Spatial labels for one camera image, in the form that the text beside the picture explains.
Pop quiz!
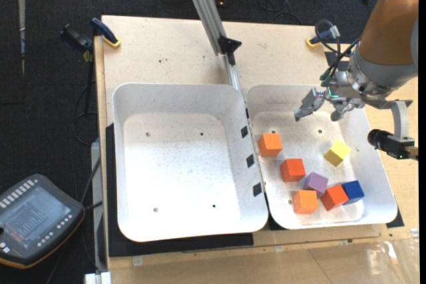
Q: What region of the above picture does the thin black and white rod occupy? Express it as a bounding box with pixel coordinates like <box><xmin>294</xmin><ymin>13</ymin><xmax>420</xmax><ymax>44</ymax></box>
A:
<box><xmin>226</xmin><ymin>55</ymin><xmax>267</xmax><ymax>192</ymax></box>

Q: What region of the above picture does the orange cube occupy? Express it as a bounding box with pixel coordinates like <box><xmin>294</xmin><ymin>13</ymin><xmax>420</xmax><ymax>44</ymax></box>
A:
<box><xmin>257</xmin><ymin>132</ymin><xmax>284</xmax><ymax>158</ymax></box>
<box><xmin>292</xmin><ymin>189</ymin><xmax>320</xmax><ymax>215</ymax></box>

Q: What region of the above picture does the yellow cube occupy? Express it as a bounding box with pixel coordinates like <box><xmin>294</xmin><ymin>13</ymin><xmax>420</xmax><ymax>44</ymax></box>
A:
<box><xmin>323</xmin><ymin>138</ymin><xmax>352</xmax><ymax>168</ymax></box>

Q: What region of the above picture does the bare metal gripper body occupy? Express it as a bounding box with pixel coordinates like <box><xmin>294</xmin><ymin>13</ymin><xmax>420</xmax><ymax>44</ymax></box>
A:
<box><xmin>323</xmin><ymin>67</ymin><xmax>399</xmax><ymax>108</ymax></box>

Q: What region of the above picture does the blue cube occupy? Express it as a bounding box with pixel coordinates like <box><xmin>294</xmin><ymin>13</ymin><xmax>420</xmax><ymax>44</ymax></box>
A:
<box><xmin>341</xmin><ymin>180</ymin><xmax>365</xmax><ymax>206</ymax></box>

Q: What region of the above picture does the white plastic tray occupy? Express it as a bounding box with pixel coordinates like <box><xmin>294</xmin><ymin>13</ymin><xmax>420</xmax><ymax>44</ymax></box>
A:
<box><xmin>245</xmin><ymin>84</ymin><xmax>399</xmax><ymax>231</ymax></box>
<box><xmin>112</xmin><ymin>82</ymin><xmax>270</xmax><ymax>243</ymax></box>

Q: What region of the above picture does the black cylinder on white bracket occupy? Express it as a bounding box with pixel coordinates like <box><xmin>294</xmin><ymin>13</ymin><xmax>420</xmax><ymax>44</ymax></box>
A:
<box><xmin>367</xmin><ymin>99</ymin><xmax>417</xmax><ymax>161</ymax></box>

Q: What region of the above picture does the red-orange cube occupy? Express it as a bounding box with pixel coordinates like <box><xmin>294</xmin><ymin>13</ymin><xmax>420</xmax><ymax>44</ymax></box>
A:
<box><xmin>280</xmin><ymin>158</ymin><xmax>307</xmax><ymax>183</ymax></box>
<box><xmin>319</xmin><ymin>184</ymin><xmax>349</xmax><ymax>212</ymax></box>

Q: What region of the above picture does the pale wood board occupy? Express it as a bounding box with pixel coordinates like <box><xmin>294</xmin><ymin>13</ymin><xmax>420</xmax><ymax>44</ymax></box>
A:
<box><xmin>93</xmin><ymin>15</ymin><xmax>419</xmax><ymax>269</ymax></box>

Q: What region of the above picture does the purple cube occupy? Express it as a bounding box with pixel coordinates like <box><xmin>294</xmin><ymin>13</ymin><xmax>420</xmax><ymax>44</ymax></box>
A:
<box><xmin>302</xmin><ymin>171</ymin><xmax>329</xmax><ymax>198</ymax></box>

